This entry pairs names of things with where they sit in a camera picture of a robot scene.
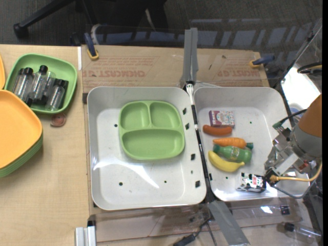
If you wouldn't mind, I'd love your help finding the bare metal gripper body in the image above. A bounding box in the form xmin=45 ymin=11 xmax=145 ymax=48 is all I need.
xmin=271 ymin=126 xmax=296 ymax=159

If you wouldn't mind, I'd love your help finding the black and white carton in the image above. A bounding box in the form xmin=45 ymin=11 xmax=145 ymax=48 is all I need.
xmin=235 ymin=172 xmax=267 ymax=194

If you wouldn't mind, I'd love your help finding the green bottle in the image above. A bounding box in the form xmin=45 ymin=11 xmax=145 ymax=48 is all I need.
xmin=213 ymin=145 xmax=253 ymax=163

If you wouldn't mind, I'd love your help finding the white plastic tray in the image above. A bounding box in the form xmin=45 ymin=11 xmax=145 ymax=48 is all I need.
xmin=192 ymin=87 xmax=311 ymax=202
xmin=86 ymin=86 xmax=208 ymax=211

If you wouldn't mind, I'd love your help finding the orange carrot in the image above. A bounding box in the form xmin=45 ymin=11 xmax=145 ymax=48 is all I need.
xmin=212 ymin=137 xmax=254 ymax=150

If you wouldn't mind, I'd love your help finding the yellow banana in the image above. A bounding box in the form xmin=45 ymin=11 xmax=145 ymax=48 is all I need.
xmin=208 ymin=150 xmax=245 ymax=173

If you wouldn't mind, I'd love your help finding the red sausage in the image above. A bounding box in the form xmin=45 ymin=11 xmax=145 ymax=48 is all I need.
xmin=202 ymin=125 xmax=233 ymax=136

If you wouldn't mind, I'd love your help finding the purple carton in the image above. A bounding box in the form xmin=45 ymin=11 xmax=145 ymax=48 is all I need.
xmin=209 ymin=110 xmax=236 ymax=128

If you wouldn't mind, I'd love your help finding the clear plastic bottle black cap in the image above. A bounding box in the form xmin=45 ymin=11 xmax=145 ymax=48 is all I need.
xmin=12 ymin=67 xmax=34 ymax=100
xmin=277 ymin=221 xmax=322 ymax=243
xmin=45 ymin=78 xmax=68 ymax=112
xmin=27 ymin=65 xmax=49 ymax=101

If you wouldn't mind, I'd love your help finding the green divided plate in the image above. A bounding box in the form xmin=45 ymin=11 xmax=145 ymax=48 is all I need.
xmin=118 ymin=100 xmax=186 ymax=160

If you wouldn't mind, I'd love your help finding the brown cardboard board red print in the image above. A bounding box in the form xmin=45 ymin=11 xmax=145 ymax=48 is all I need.
xmin=81 ymin=44 xmax=308 ymax=242

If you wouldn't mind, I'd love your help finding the orange plate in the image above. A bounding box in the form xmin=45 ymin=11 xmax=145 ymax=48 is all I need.
xmin=0 ymin=54 xmax=6 ymax=90
xmin=0 ymin=89 xmax=44 ymax=170

